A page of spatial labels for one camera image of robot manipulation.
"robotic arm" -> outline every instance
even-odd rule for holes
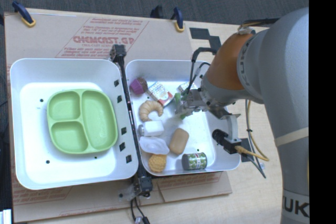
[[[218,50],[198,90],[177,112],[217,118],[238,99],[264,104],[280,157],[281,223],[309,223],[309,10],[296,10],[257,34],[237,32]]]

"table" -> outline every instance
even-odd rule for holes
[[[29,9],[32,13],[45,12],[43,10]],[[143,18],[112,16],[116,19]],[[193,39],[189,28],[208,29],[211,36],[218,36],[223,43],[237,27],[236,25],[211,24],[201,22],[184,22],[185,31],[192,50],[198,47],[209,46],[208,40]],[[211,54],[201,54],[199,60],[211,62]],[[229,112],[241,114],[238,120],[239,138],[246,138],[245,100],[239,100],[228,107]],[[274,138],[268,122],[265,107],[252,103],[250,109],[250,127],[258,147],[270,159],[265,164],[266,179],[251,162],[244,162],[235,170],[227,171],[232,193],[184,201],[166,202],[164,204],[141,206],[150,223],[280,223],[282,202],[281,168]],[[130,208],[92,212],[90,214],[42,219],[29,223],[134,223]]]

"yellow clamp pad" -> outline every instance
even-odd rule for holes
[[[33,22],[30,24],[27,22],[23,17],[21,17],[21,20],[27,25],[28,27],[33,27],[36,24],[36,21],[32,18]]]
[[[175,22],[176,31],[182,33],[184,31],[184,26],[183,26],[183,28],[179,28],[178,26],[179,25],[177,24],[177,22]]]

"can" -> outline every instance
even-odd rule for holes
[[[205,153],[183,154],[182,166],[185,170],[204,169],[207,166]]]

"white band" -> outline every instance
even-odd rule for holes
[[[305,138],[309,136],[309,127],[299,129],[297,131],[291,132],[289,134],[285,134],[280,136],[274,140],[276,147],[291,143],[301,138]]]

